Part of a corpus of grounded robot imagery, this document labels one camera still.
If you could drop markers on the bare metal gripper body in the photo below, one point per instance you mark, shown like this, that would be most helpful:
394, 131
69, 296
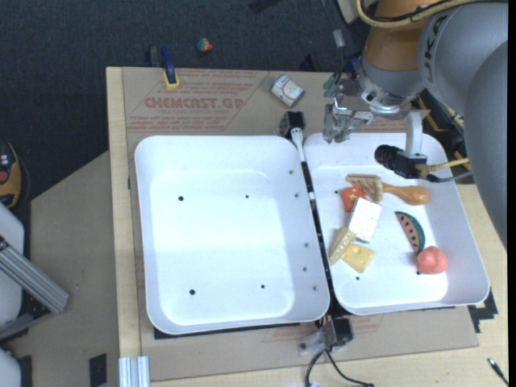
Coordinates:
354, 109

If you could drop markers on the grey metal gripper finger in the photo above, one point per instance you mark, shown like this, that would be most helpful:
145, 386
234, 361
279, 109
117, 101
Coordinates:
345, 130
330, 129

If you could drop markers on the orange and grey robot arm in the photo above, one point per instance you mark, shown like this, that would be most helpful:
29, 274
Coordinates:
455, 67

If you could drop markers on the small white can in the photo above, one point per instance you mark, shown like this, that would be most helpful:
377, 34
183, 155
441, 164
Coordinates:
287, 90

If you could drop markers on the tan toy waffle slice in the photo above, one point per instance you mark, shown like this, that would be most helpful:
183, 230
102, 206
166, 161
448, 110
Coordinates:
369, 184

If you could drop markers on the white and blue carton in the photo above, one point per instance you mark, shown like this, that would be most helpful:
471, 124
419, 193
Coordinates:
364, 220

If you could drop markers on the thin black and white rod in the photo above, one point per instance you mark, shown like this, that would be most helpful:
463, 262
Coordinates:
318, 224

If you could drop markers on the brown cardboard board red print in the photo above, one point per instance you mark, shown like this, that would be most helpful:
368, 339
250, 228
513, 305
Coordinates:
242, 91

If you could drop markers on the toy watermelon slice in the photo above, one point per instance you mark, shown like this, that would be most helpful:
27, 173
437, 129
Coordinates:
413, 232

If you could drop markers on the yellow cheese wedge with holes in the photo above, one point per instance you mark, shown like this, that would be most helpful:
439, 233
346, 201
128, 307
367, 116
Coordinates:
358, 257

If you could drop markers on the white plastic tray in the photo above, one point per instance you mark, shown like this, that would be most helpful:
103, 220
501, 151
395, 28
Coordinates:
225, 236
395, 284

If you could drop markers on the red and green toy strawberry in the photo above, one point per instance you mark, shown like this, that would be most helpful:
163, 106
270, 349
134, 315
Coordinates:
204, 45

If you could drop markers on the pink rounded lump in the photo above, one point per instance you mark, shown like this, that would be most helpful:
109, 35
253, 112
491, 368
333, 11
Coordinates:
432, 260

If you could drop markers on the black cylinder on white bracket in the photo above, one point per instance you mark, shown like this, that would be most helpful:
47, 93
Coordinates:
403, 161

